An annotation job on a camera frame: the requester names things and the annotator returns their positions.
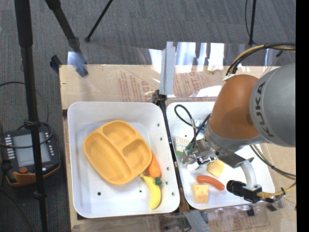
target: yellow banana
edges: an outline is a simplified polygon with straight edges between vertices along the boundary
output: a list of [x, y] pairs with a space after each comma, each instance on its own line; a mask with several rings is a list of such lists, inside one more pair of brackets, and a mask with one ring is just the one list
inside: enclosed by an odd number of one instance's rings
[[144, 179], [147, 186], [150, 189], [151, 192], [151, 199], [150, 199], [150, 208], [156, 209], [160, 202], [161, 202], [161, 189], [160, 186], [155, 184], [155, 180], [152, 177], [145, 176], [143, 174], [140, 174], [140, 177]]

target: silver bracket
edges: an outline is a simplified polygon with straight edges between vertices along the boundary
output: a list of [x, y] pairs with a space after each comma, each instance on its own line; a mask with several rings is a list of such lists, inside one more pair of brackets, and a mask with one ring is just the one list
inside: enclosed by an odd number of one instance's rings
[[192, 210], [190, 212], [184, 212], [183, 214], [194, 232], [211, 232], [199, 211]]
[[168, 43], [166, 49], [162, 51], [160, 95], [167, 96], [173, 94], [175, 63], [176, 47]]

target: black pole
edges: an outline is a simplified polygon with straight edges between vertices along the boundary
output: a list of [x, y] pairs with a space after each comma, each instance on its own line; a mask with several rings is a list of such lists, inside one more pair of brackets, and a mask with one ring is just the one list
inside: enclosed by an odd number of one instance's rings
[[113, 0], [109, 0], [108, 3], [106, 4], [104, 10], [102, 11], [101, 15], [99, 16], [97, 22], [95, 23], [95, 25], [93, 26], [93, 28], [91, 29], [89, 35], [85, 38], [86, 42], [90, 41], [90, 37], [91, 35], [94, 33], [94, 31], [96, 30], [98, 24], [100, 23], [101, 19], [103, 18], [103, 16], [105, 15], [106, 11], [108, 10], [109, 6], [111, 5]]
[[255, 6], [256, 6], [256, 0], [253, 0], [249, 44], [253, 44], [253, 28], [254, 28], [254, 18], [255, 18]]
[[25, 128], [31, 130], [32, 148], [34, 156], [34, 167], [36, 176], [37, 191], [34, 192], [34, 198], [40, 202], [42, 230], [44, 232], [47, 229], [47, 214], [45, 205], [45, 191], [43, 183], [42, 172], [42, 158], [41, 158], [41, 146], [39, 135], [39, 117], [37, 110], [35, 80], [34, 80], [34, 68], [33, 68], [33, 56], [32, 56], [32, 25], [30, 14], [30, 2], [29, 0], [14, 0], [15, 1], [15, 13], [18, 30], [18, 40], [21, 47], [21, 57], [24, 68], [24, 79], [26, 87], [26, 99], [28, 107], [28, 120], [25, 120]]
[[58, 23], [60, 24], [62, 31], [64, 32], [65, 36], [68, 39], [70, 47], [73, 49], [75, 53], [77, 53], [79, 57], [79, 61], [76, 61], [77, 69], [76, 71], [81, 75], [82, 77], [86, 76], [88, 74], [87, 70], [84, 68], [84, 64], [86, 64], [86, 60], [82, 54], [82, 51], [80, 49], [80, 43], [78, 38], [74, 36], [74, 33], [68, 23], [67, 18], [65, 17], [63, 10], [61, 8], [60, 0], [45, 0], [49, 9], [51, 9], [58, 20]]

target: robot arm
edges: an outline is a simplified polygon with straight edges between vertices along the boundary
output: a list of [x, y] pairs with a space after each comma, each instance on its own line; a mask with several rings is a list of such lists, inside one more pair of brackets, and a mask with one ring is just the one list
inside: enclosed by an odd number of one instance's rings
[[197, 142], [203, 159], [216, 159], [246, 145], [295, 147], [295, 64], [260, 79], [247, 74], [227, 79]]

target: orange button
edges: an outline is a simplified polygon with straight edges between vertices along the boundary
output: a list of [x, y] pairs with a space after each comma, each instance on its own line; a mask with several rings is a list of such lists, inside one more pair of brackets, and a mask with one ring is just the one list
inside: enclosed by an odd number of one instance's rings
[[19, 168], [19, 172], [20, 172], [21, 174], [26, 174], [26, 173], [28, 172], [28, 168], [26, 168], [26, 167], [21, 167], [21, 168]]

